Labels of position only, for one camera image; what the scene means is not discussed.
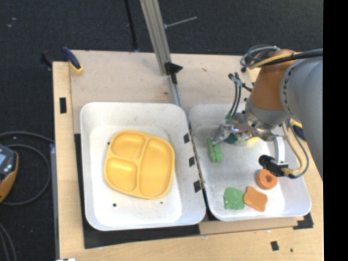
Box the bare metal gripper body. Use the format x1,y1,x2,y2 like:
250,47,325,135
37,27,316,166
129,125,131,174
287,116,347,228
220,112,276,144

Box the pale wood board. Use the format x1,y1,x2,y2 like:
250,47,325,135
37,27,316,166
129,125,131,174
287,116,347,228
69,49,324,235

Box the thin black and white rod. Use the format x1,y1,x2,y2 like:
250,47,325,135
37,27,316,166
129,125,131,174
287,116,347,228
170,75,206,193

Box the green toy lettuce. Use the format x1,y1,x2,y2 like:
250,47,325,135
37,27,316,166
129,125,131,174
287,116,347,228
223,187,245,210

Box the orange bread slice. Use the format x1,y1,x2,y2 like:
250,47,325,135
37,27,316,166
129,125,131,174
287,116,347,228
243,185,269,213

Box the orange doughnut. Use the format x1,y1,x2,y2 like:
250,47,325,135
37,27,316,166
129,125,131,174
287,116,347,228
256,169,278,190

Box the black cylinder on white bracket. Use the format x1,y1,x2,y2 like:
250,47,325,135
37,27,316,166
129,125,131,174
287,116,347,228
258,136,289,178

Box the light green toy vegetable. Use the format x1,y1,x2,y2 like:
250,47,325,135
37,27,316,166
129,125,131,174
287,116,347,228
206,137,223,163

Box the white plastic tray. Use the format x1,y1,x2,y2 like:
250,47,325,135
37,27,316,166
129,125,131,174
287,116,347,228
187,103,312,222
79,101,207,232

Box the yellow divided plate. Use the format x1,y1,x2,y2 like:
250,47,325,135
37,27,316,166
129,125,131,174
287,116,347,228
103,130,176,200

